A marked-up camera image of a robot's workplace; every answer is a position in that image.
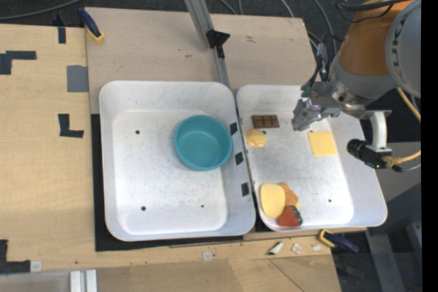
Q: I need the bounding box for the pale wood board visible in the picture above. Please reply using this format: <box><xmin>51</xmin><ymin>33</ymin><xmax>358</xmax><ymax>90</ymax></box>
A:
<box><xmin>83</xmin><ymin>6</ymin><xmax>369</xmax><ymax>250</ymax></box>

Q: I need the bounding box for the orange toy food piece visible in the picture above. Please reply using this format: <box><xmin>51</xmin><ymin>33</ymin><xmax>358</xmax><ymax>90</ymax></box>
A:
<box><xmin>278</xmin><ymin>181</ymin><xmax>300</xmax><ymax>208</ymax></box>

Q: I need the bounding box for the small white and green packet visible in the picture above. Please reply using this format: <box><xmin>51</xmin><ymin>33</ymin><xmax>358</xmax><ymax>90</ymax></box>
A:
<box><xmin>265</xmin><ymin>241</ymin><xmax>285</xmax><ymax>256</ymax></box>

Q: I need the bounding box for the red strawberry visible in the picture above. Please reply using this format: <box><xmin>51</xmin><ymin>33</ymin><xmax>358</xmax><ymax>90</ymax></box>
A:
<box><xmin>276</xmin><ymin>204</ymin><xmax>304</xmax><ymax>228</ymax></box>

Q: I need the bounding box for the white plastic tray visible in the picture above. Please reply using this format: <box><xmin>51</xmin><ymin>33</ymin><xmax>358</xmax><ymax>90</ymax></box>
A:
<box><xmin>99</xmin><ymin>79</ymin><xmax>257</xmax><ymax>243</ymax></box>
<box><xmin>235</xmin><ymin>83</ymin><xmax>389</xmax><ymax>233</ymax></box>

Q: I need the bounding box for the yellow cheese slice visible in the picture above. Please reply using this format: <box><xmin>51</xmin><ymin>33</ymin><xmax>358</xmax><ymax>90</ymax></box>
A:
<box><xmin>307</xmin><ymin>130</ymin><xmax>339</xmax><ymax>158</ymax></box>

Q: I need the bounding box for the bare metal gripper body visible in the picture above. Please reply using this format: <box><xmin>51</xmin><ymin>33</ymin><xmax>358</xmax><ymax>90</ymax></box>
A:
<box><xmin>309</xmin><ymin>81</ymin><xmax>376</xmax><ymax>120</ymax></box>

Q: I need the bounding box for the pale yellow oval slice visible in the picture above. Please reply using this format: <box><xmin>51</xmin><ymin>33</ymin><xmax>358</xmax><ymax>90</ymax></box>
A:
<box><xmin>259</xmin><ymin>182</ymin><xmax>286</xmax><ymax>220</ymax></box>

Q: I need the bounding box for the black cylinder on white bracket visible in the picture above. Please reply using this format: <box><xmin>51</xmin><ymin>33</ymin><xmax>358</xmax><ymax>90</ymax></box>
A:
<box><xmin>346</xmin><ymin>109</ymin><xmax>394</xmax><ymax>170</ymax></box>

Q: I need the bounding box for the brown chocolate bar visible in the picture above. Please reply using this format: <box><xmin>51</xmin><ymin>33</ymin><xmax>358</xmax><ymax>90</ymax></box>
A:
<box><xmin>250</xmin><ymin>114</ymin><xmax>281</xmax><ymax>130</ymax></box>

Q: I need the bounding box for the pale yellow lump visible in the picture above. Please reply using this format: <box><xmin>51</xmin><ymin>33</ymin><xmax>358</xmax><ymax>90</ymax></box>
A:
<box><xmin>246</xmin><ymin>128</ymin><xmax>268</xmax><ymax>148</ymax></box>

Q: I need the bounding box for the teal bowl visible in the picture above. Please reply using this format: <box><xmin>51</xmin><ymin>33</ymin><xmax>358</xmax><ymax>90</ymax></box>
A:
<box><xmin>173</xmin><ymin>114</ymin><xmax>234</xmax><ymax>172</ymax></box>

